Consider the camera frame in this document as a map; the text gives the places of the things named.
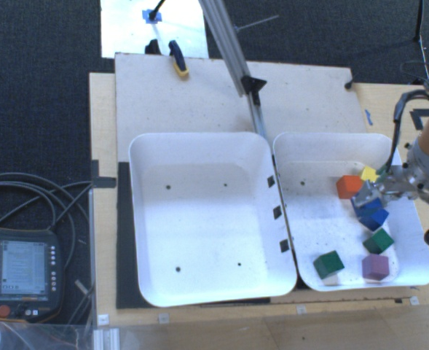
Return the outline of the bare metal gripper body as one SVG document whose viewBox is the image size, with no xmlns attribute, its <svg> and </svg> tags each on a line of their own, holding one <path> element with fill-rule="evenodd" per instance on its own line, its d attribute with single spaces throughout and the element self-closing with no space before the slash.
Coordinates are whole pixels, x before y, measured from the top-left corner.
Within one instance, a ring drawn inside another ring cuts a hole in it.
<svg viewBox="0 0 429 350">
<path fill-rule="evenodd" d="M 403 163 L 400 166 L 391 166 L 389 170 L 383 166 L 377 174 L 379 177 L 376 180 L 376 188 L 385 206 L 402 198 L 420 199 L 429 205 L 429 166 Z"/>
</svg>

